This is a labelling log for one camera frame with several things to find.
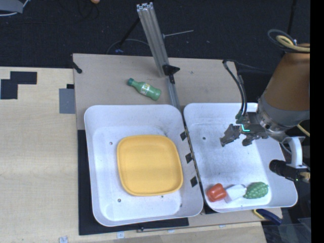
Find brown cardboard board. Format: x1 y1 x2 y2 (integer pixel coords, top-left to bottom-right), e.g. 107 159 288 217
72 53 284 234

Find white block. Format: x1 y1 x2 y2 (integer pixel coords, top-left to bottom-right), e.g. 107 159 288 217
224 184 247 204

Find red bell pepper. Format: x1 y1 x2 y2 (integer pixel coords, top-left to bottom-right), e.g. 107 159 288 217
206 183 227 203

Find green grapes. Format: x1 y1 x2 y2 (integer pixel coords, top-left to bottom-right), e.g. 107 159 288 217
243 181 269 200

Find white plastic tray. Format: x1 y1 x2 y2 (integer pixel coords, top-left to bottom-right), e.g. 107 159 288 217
183 102 299 214
84 104 205 228

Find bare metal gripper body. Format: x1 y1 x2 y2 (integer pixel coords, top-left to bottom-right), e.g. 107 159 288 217
237 111 290 143

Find black cylinder on white bracket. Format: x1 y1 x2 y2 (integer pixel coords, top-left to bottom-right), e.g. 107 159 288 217
268 136 311 184

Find green plastic bottle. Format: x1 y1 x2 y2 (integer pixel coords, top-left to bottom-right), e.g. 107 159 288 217
127 77 162 102

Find yellow plate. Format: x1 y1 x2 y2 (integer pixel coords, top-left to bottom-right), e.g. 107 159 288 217
116 134 184 197

